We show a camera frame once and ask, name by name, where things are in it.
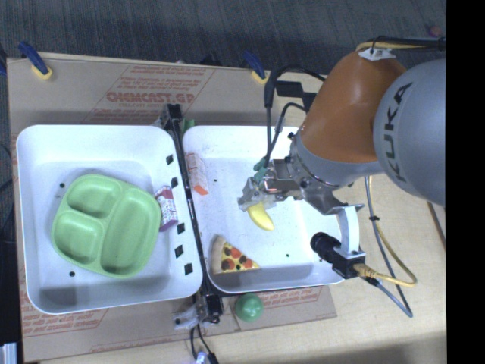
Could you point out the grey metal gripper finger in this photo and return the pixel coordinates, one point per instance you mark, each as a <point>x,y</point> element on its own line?
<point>250,193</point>
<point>274,201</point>

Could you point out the pink and white carton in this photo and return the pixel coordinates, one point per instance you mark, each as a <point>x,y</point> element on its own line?
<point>167,209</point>

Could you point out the white plastic tray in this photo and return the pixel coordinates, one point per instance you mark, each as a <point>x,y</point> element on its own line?
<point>94,146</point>
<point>295,241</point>

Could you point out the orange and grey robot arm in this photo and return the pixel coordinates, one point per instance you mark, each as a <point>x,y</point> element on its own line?
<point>352,120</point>

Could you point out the small green piece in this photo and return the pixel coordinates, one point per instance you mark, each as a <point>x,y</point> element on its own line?
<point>189,123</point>

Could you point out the thin black rod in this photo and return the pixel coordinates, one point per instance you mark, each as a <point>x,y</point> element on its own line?
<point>189,203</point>

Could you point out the green ball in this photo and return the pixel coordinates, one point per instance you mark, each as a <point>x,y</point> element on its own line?
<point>249,307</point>

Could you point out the yellow banana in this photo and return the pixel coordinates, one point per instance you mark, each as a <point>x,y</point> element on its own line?
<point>262,218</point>

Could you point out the green divided plate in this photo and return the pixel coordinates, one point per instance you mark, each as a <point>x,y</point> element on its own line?
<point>125,226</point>

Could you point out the pizza slice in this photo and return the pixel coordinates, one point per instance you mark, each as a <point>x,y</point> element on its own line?
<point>229,258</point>

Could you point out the black cylinder on white bracket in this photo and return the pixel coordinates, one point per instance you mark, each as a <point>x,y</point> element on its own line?
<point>350,233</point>

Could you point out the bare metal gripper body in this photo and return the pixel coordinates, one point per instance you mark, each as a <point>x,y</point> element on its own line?
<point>285,178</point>

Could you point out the brown cardboard board red print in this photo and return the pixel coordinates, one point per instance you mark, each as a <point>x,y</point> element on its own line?
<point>94,85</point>

